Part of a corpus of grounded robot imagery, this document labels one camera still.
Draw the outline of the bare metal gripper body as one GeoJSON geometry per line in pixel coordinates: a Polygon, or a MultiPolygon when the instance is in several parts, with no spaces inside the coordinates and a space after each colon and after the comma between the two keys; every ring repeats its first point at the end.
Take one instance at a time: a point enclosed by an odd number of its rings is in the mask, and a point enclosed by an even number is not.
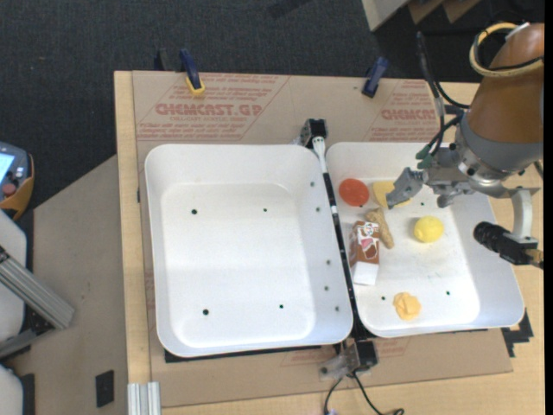
{"type": "Polygon", "coordinates": [[[525,146],[510,143],[451,143],[422,149],[423,181],[442,198],[479,192],[505,198],[506,178],[525,169],[525,146]]]}

